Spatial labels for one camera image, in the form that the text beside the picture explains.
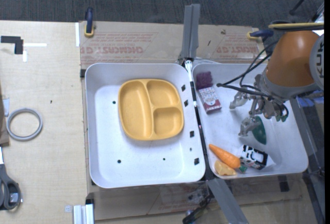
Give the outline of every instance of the beige table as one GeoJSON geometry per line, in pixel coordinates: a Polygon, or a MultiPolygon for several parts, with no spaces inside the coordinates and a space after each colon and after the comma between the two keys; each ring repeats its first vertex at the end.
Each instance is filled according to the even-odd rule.
{"type": "MultiPolygon", "coordinates": [[[[0,223],[72,223],[70,209],[84,205],[87,195],[84,117],[80,52],[75,23],[0,21],[2,36],[20,36],[28,47],[27,62],[15,55],[13,44],[0,44],[0,82],[9,111],[30,107],[41,113],[37,138],[10,140],[3,147],[8,174],[22,190],[24,202],[13,212],[0,211],[0,223]]],[[[12,130],[27,135],[37,127],[35,117],[22,114],[12,130]]],[[[240,198],[250,223],[316,223],[303,180],[293,178],[294,199],[249,204],[240,198]]],[[[227,223],[214,211],[219,223],[227,223]]],[[[181,223],[185,213],[98,221],[100,223],[181,223]]]]}

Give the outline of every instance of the yellow plate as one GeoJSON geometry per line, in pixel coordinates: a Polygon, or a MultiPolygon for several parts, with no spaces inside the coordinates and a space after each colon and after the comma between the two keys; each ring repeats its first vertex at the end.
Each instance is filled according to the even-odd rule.
{"type": "Polygon", "coordinates": [[[176,88],[161,79],[134,79],[119,89],[119,117],[125,134],[137,140],[173,137],[184,126],[176,88]]]}

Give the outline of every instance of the purple object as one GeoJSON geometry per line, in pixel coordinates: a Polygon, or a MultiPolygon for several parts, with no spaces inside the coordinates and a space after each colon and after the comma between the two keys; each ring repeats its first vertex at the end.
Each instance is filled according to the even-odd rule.
{"type": "Polygon", "coordinates": [[[196,89],[213,86],[211,72],[198,73],[196,76],[196,89]]]}

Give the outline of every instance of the scissors handle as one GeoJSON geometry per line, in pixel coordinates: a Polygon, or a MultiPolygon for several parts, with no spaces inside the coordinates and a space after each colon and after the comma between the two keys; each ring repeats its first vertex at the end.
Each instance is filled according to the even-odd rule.
{"type": "Polygon", "coordinates": [[[7,172],[4,164],[0,164],[0,206],[4,205],[4,207],[8,210],[15,208],[21,202],[21,190],[19,185],[11,179],[7,172]],[[18,194],[18,199],[15,202],[10,201],[10,194],[18,194]]]}

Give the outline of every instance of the white tray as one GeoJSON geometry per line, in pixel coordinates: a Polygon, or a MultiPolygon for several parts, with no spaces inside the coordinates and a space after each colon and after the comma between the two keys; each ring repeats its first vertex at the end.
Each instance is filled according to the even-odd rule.
{"type": "MultiPolygon", "coordinates": [[[[285,122],[277,122],[274,117],[268,120],[263,115],[259,115],[266,130],[266,145],[259,143],[254,138],[252,132],[249,132],[247,137],[238,136],[242,120],[249,116],[252,101],[248,101],[245,105],[230,110],[229,104],[233,101],[237,91],[229,88],[216,87],[216,84],[230,81],[234,77],[245,72],[248,66],[249,65],[246,64],[203,63],[193,68],[194,80],[198,73],[211,72],[214,83],[213,87],[222,104],[222,109],[220,111],[206,114],[202,107],[201,100],[197,96],[197,104],[199,106],[206,145],[208,147],[208,144],[211,143],[232,153],[235,153],[242,145],[249,145],[268,153],[275,164],[262,170],[248,167],[245,173],[238,172],[237,175],[234,176],[220,176],[214,169],[217,157],[207,148],[211,169],[215,175],[224,179],[303,172],[308,166],[308,157],[290,102],[285,103],[289,110],[289,117],[285,122]]],[[[256,67],[255,70],[244,78],[243,83],[253,85],[255,81],[254,77],[257,73],[261,73],[264,68],[265,65],[256,67]]],[[[240,80],[235,81],[232,85],[238,87],[239,81],[240,80]]]]}
{"type": "Polygon", "coordinates": [[[188,183],[203,177],[201,138],[189,77],[182,66],[96,63],[87,69],[85,83],[90,175],[96,185],[116,188],[188,183]],[[140,78],[163,79],[176,87],[184,111],[184,127],[177,136],[139,141],[125,135],[118,113],[118,91],[124,82],[140,78]]]}

